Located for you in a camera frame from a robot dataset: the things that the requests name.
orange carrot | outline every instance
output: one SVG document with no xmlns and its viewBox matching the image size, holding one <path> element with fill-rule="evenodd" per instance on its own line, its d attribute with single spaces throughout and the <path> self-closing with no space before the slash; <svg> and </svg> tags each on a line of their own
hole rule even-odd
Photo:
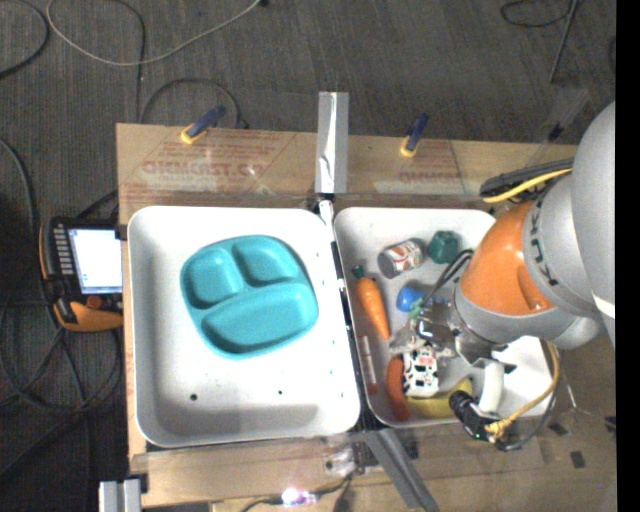
<svg viewBox="0 0 640 512">
<path fill-rule="evenodd" d="M 387 313 L 382 302 L 382 295 L 378 289 L 376 282 L 370 277 L 364 275 L 362 265 L 356 265 L 351 270 L 353 275 L 358 279 L 356 281 L 356 295 L 360 300 L 360 304 L 373 323 L 378 334 L 382 339 L 389 339 L 389 322 L 387 321 Z"/>
<path fill-rule="evenodd" d="M 387 398 L 393 415 L 398 421 L 407 421 L 411 416 L 409 403 L 402 390 L 402 374 L 404 373 L 404 363 L 399 357 L 394 357 L 387 366 Z"/>
</svg>

soda can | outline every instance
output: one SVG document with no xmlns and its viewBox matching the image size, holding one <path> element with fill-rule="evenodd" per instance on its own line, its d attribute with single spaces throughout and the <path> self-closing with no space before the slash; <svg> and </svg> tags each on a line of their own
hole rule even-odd
<svg viewBox="0 0 640 512">
<path fill-rule="evenodd" d="M 424 262 L 421 246 L 420 241 L 410 239 L 382 251 L 378 255 L 378 267 L 382 275 L 393 279 L 403 272 L 418 268 Z"/>
</svg>

screen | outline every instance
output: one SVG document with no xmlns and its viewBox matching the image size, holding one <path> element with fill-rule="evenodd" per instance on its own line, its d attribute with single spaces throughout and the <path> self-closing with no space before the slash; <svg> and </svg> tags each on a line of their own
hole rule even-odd
<svg viewBox="0 0 640 512">
<path fill-rule="evenodd" d="M 122 252 L 115 230 L 72 228 L 69 239 L 82 293 L 121 293 Z"/>
</svg>

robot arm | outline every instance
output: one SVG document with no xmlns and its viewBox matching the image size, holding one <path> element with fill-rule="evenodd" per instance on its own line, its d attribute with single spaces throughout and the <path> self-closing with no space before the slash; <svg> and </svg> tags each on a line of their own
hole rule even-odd
<svg viewBox="0 0 640 512">
<path fill-rule="evenodd" d="M 562 349 L 605 329 L 615 346 L 615 103 L 580 141 L 573 172 L 502 215 L 454 290 L 450 324 L 470 364 L 522 336 Z"/>
</svg>

white cable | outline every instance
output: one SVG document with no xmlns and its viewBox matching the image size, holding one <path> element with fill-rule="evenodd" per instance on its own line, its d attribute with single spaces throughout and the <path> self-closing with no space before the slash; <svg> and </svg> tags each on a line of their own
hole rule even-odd
<svg viewBox="0 0 640 512">
<path fill-rule="evenodd" d="M 174 49 L 169 50 L 167 53 L 159 55 L 158 57 L 153 57 L 151 59 L 145 59 L 145 60 L 137 61 L 137 62 L 114 62 L 114 61 L 111 61 L 111 60 L 108 60 L 108 59 L 103 59 L 102 57 L 98 57 L 97 55 L 94 55 L 94 54 L 88 52 L 84 48 L 81 48 L 79 45 L 74 43 L 71 39 L 69 39 L 67 36 L 65 36 L 58 29 L 58 27 L 56 27 L 56 25 L 53 23 L 53 20 L 51 19 L 51 6 L 56 2 L 56 0 L 49 0 L 49 3 L 47 4 L 47 7 L 45 9 L 45 15 L 46 15 L 47 21 L 49 22 L 49 25 L 51 25 L 51 28 L 53 29 L 53 31 L 56 34 L 58 34 L 58 36 L 60 36 L 67 44 L 69 44 L 70 46 L 72 46 L 73 48 L 78 50 L 80 53 L 83 53 L 87 57 L 91 57 L 92 59 L 97 60 L 98 62 L 102 62 L 104 64 L 109 64 L 111 66 L 130 67 L 130 66 L 141 66 L 143 64 L 151 64 L 153 62 L 158 62 L 158 61 L 160 61 L 162 59 L 166 59 L 170 55 L 173 55 L 174 53 L 177 53 L 180 50 L 182 50 L 185 46 L 188 46 L 191 43 L 194 43 L 197 40 L 202 39 L 203 37 L 208 36 L 209 34 L 212 34 L 213 32 L 216 32 L 216 31 L 220 30 L 221 28 L 226 27 L 227 25 L 230 25 L 234 21 L 239 20 L 245 14 L 248 14 L 255 7 L 257 7 L 258 4 L 261 1 L 262 0 L 254 0 L 254 2 L 249 7 L 247 7 L 244 11 L 241 11 L 240 13 L 236 14 L 234 17 L 228 19 L 227 21 L 221 23 L 220 25 L 216 25 L 215 27 L 212 27 L 209 30 L 204 31 L 201 34 L 198 34 L 197 36 L 192 37 L 188 41 L 185 41 L 184 43 L 180 44 L 179 46 L 176 46 Z"/>
</svg>

